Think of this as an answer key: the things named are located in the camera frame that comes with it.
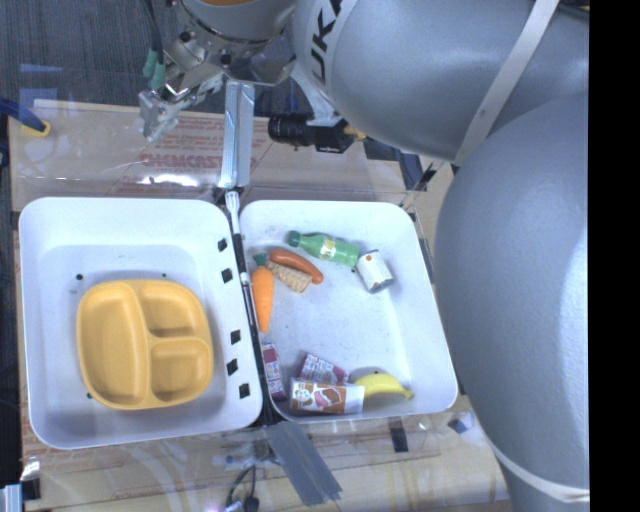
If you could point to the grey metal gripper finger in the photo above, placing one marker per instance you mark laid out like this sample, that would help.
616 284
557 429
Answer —
163 125
149 106

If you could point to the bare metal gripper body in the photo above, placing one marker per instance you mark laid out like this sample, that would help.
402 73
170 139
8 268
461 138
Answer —
192 55

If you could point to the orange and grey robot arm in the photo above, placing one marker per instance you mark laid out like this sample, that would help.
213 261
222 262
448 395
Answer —
450 100

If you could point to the white plastic tray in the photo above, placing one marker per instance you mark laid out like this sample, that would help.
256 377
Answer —
345 330
55 235

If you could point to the thin black and white rod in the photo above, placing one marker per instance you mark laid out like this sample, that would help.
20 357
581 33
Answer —
246 295

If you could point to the orange toy sausage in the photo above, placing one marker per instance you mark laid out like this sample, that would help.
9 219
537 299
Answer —
297 263

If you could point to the orange toy carrot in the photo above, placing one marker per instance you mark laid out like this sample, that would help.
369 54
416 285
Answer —
263 295

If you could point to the tan ridged biscuit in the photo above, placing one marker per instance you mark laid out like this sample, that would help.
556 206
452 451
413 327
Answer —
294 280

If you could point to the green plastic bottle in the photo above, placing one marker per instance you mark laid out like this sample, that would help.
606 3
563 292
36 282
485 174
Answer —
325 248

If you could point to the yellow divided plate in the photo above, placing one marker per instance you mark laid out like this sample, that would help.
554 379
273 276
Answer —
115 345

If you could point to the small white can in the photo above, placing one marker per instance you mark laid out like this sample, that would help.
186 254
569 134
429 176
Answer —
374 272

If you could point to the pink and white narrow carton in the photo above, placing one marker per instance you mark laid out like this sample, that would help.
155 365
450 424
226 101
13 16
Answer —
273 372

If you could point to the red and white packet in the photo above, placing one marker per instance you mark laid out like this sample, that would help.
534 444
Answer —
320 370

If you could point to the orange and white carton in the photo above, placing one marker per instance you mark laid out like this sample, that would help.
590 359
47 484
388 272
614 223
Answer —
325 397

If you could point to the yellow banana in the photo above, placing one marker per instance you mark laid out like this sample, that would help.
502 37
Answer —
382 386

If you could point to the brown cardboard board red print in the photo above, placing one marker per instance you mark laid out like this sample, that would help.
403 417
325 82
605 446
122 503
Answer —
350 480

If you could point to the black cylinder on white bracket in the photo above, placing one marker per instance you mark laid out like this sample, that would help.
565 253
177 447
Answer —
295 131

